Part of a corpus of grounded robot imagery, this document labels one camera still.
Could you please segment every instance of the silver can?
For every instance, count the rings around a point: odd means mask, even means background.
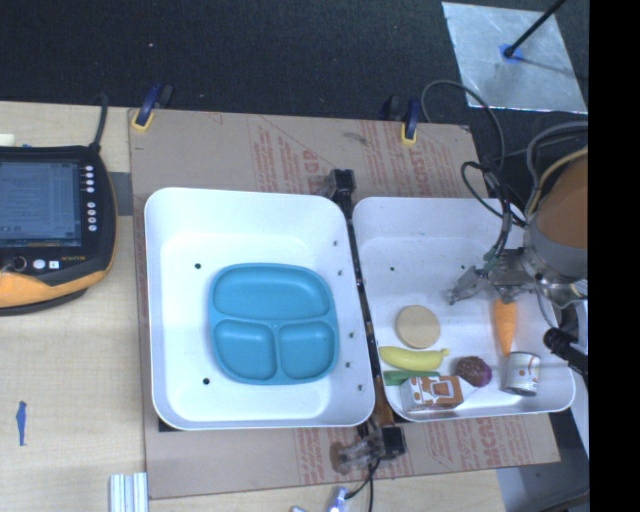
[[[505,391],[523,396],[538,393],[540,358],[529,352],[511,352],[507,363]]]

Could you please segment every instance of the carrot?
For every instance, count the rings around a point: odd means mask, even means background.
[[[493,320],[502,355],[506,357],[511,352],[511,342],[516,331],[516,303],[496,299],[493,303]]]

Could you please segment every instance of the yellow banana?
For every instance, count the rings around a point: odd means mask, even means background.
[[[400,347],[379,347],[378,353],[383,361],[403,370],[428,372],[435,370],[442,364],[449,349],[440,350],[410,350]]]

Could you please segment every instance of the wooden table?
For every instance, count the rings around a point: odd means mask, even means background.
[[[0,102],[0,134],[16,145],[86,145],[99,107]],[[130,172],[126,108],[110,108],[102,156]],[[109,476],[145,471],[131,216],[120,216],[109,276],[80,299],[0,318],[0,511],[106,511]],[[24,445],[16,413],[26,404]],[[152,500],[151,511],[320,512],[333,485]],[[368,507],[368,492],[350,502]],[[475,510],[504,505],[494,470],[376,480],[374,510]]]

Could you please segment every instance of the screen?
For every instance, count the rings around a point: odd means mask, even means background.
[[[0,247],[80,246],[78,164],[0,161]]]

